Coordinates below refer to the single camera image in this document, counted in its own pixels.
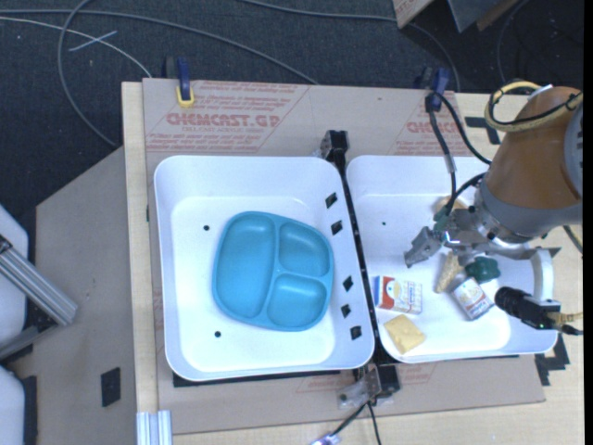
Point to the green broccoli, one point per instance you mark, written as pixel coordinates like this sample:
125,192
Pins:
484,269

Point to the brown cardboard board red print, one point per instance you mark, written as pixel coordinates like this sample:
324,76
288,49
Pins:
259,118

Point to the red and white carton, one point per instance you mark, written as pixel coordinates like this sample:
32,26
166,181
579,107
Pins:
398,295

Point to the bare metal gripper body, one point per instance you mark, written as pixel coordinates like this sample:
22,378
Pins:
468,232

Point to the black cylinder on white bracket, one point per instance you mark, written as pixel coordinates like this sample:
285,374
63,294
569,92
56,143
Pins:
526,305

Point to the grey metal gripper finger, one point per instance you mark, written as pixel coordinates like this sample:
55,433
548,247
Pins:
413,254
426,237

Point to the yellow cheese wedge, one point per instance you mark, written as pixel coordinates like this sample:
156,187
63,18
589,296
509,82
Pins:
404,334

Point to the white plastic tray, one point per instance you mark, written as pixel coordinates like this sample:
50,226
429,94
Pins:
259,355
398,188

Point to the thin black and white rod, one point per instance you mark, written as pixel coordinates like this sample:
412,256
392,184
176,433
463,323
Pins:
359,248

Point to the blue divided plate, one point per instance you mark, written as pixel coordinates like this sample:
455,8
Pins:
250,267

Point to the beige bread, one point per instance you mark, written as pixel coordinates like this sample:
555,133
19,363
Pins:
445,203

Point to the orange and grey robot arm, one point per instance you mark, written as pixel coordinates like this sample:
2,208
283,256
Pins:
533,165

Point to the beige wafer cone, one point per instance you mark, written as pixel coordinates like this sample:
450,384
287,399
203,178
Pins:
447,274

